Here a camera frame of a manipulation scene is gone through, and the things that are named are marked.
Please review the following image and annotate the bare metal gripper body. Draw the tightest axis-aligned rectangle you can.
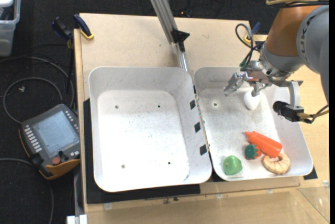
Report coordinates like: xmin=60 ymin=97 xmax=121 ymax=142
xmin=241 ymin=60 xmax=291 ymax=87

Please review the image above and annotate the white rounded toy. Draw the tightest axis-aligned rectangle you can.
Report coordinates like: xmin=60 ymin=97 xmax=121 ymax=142
xmin=243 ymin=90 xmax=261 ymax=111

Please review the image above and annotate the white plastic tray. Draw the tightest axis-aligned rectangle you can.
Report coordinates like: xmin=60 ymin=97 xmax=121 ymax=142
xmin=194 ymin=66 xmax=314 ymax=182
xmin=88 ymin=66 xmax=213 ymax=193

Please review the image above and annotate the orange squeeze bottle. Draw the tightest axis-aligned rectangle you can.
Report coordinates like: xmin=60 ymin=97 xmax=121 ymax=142
xmin=244 ymin=130 xmax=284 ymax=159

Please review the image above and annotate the red strawberry with green leaves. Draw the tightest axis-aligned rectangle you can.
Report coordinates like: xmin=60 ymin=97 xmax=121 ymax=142
xmin=244 ymin=143 xmax=262 ymax=161

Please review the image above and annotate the green bell pepper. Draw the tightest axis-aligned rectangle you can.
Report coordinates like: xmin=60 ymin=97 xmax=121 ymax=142
xmin=222 ymin=155 xmax=243 ymax=176

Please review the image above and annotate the pale wood board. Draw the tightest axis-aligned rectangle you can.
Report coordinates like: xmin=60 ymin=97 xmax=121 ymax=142
xmin=74 ymin=13 xmax=330 ymax=214

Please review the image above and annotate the black cylinder on white bracket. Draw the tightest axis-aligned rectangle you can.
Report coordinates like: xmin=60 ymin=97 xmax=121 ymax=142
xmin=272 ymin=81 xmax=306 ymax=122

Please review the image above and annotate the beige ring doughnut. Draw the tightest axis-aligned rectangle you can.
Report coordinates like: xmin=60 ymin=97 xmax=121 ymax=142
xmin=262 ymin=152 xmax=292 ymax=175

